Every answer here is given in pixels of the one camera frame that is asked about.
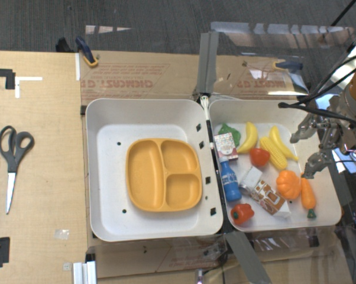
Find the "banana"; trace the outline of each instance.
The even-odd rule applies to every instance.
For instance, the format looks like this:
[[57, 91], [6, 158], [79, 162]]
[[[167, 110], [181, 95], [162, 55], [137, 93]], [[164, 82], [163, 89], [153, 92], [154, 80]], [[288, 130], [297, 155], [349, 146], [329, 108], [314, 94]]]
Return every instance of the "banana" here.
[[248, 153], [257, 144], [258, 141], [257, 127], [255, 127], [255, 125], [252, 122], [247, 122], [246, 131], [247, 131], [247, 138], [238, 148], [237, 150], [238, 154]]
[[282, 142], [282, 139], [279, 134], [279, 129], [276, 125], [274, 125], [268, 134], [273, 143], [278, 147], [278, 149], [284, 154], [284, 156], [288, 159], [293, 159], [298, 161], [298, 157], [295, 156], [292, 151]]

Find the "scissors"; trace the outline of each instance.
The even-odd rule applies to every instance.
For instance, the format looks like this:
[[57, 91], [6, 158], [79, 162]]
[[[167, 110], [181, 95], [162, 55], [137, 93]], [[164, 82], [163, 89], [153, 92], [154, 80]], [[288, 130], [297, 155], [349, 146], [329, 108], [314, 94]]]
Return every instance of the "scissors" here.
[[[8, 150], [4, 151], [2, 148], [2, 138], [4, 137], [5, 133], [8, 130], [10, 130], [9, 137], [8, 137]], [[21, 147], [22, 141], [25, 139], [29, 139], [29, 142], [26, 146]], [[20, 161], [25, 156], [25, 154], [29, 150], [31, 150], [34, 144], [35, 144], [34, 137], [30, 133], [26, 131], [22, 131], [21, 133], [17, 134], [15, 128], [10, 125], [4, 127], [0, 132], [0, 153], [4, 156], [8, 164], [6, 214], [8, 214], [10, 211], [12, 194], [14, 193], [15, 178], [17, 175], [18, 166], [20, 164]]]

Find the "toy fruit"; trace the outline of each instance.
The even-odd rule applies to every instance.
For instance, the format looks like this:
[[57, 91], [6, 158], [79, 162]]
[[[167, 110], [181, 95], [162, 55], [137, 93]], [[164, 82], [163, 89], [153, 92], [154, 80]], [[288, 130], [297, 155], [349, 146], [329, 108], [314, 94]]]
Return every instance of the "toy fruit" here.
[[225, 123], [223, 123], [223, 125], [221, 126], [218, 134], [221, 135], [221, 134], [226, 134], [226, 133], [231, 133], [232, 134], [232, 138], [233, 138], [233, 141], [235, 143], [235, 147], [238, 147], [239, 144], [240, 144], [241, 133], [238, 130], [226, 125]]
[[255, 167], [265, 166], [270, 159], [270, 153], [264, 149], [253, 148], [249, 152], [250, 162]]
[[277, 189], [287, 200], [294, 200], [302, 190], [300, 178], [292, 170], [282, 170], [276, 180]]
[[302, 185], [302, 205], [304, 208], [308, 209], [307, 218], [314, 219], [316, 218], [316, 214], [313, 211], [316, 206], [315, 194], [313, 193], [309, 181], [305, 177], [301, 178], [300, 182]]
[[295, 156], [292, 151], [282, 142], [282, 139], [280, 137], [279, 129], [276, 125], [274, 125], [268, 134], [269, 138], [271, 141], [275, 144], [278, 149], [284, 154], [284, 156], [288, 159], [293, 159], [295, 161], [298, 161], [298, 157]]
[[258, 131], [257, 127], [252, 122], [246, 123], [247, 138], [237, 149], [238, 154], [248, 153], [258, 141]]
[[254, 216], [254, 211], [250, 204], [236, 204], [231, 210], [231, 217], [236, 225], [248, 221]]
[[279, 170], [283, 170], [287, 167], [288, 162], [284, 154], [268, 137], [262, 137], [260, 139], [260, 146], [262, 149], [267, 150], [270, 153], [270, 162]]

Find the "blue bottle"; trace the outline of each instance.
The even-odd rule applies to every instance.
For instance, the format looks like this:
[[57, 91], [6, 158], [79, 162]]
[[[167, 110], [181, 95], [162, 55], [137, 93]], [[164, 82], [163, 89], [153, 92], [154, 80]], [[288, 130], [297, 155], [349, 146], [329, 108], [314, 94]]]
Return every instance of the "blue bottle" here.
[[225, 199], [228, 202], [240, 200], [242, 196], [238, 189], [237, 177], [229, 166], [228, 157], [220, 157], [219, 162], [221, 165], [221, 181], [224, 186]]

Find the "white plastic tray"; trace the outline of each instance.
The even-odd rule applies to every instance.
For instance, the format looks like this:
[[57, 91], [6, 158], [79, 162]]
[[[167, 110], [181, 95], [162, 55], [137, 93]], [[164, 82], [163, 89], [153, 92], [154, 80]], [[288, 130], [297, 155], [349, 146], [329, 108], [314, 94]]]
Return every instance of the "white plastic tray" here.
[[[113, 242], [210, 235], [221, 228], [219, 190], [199, 104], [190, 100], [97, 99], [87, 107], [86, 128], [90, 224], [98, 238]], [[196, 150], [203, 182], [202, 199], [196, 206], [179, 212], [147, 212], [131, 202], [125, 159], [129, 146], [143, 138], [174, 138]]]
[[[299, 161], [288, 160], [287, 169], [295, 171], [300, 175], [308, 157], [316, 153], [319, 148], [319, 139], [314, 135], [310, 139], [300, 140], [296, 144], [289, 142], [290, 136], [297, 130], [297, 126], [304, 119], [306, 113], [298, 109], [280, 109], [280, 101], [242, 101], [220, 99], [210, 104], [209, 115], [212, 122], [213, 133], [217, 134], [222, 123], [227, 123], [241, 133], [240, 144], [246, 138], [245, 123], [251, 121], [258, 130], [258, 136], [268, 136], [268, 132], [273, 125], [277, 125], [281, 138], [285, 144], [296, 153]], [[251, 167], [248, 154], [240, 154], [237, 161], [230, 161], [229, 165], [235, 171], [240, 181]], [[279, 171], [269, 164], [263, 169], [262, 179], [276, 189], [276, 178]], [[292, 212], [291, 216], [284, 219], [271, 216], [262, 209], [256, 202], [248, 196], [242, 196], [239, 203], [249, 203], [255, 214], [247, 222], [235, 225], [230, 217], [230, 210], [235, 205], [227, 203], [229, 220], [233, 226], [245, 232], [283, 230], [288, 228], [330, 226], [336, 224], [341, 218], [341, 206], [339, 204], [335, 188], [327, 168], [315, 174], [315, 178], [310, 180], [311, 186], [316, 196], [317, 204], [315, 213], [317, 218], [308, 219], [307, 210], [302, 207], [300, 197], [288, 202]]]

